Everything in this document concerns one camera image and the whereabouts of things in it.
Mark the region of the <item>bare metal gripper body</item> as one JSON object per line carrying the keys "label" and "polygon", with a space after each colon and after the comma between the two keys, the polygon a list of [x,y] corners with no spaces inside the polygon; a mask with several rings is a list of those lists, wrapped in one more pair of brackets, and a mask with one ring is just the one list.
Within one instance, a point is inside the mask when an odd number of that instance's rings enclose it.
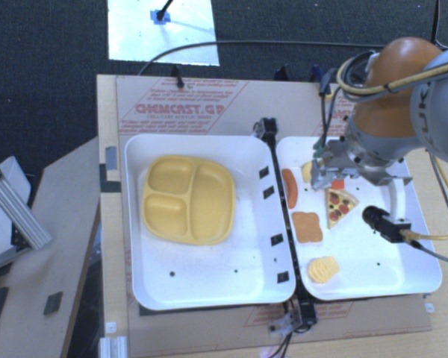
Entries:
{"label": "bare metal gripper body", "polygon": [[401,180],[404,186],[409,184],[411,177],[387,171],[392,163],[371,156],[351,139],[329,140],[320,156],[322,175],[325,170],[338,171],[337,180],[363,178],[374,186],[388,186],[395,180]]}

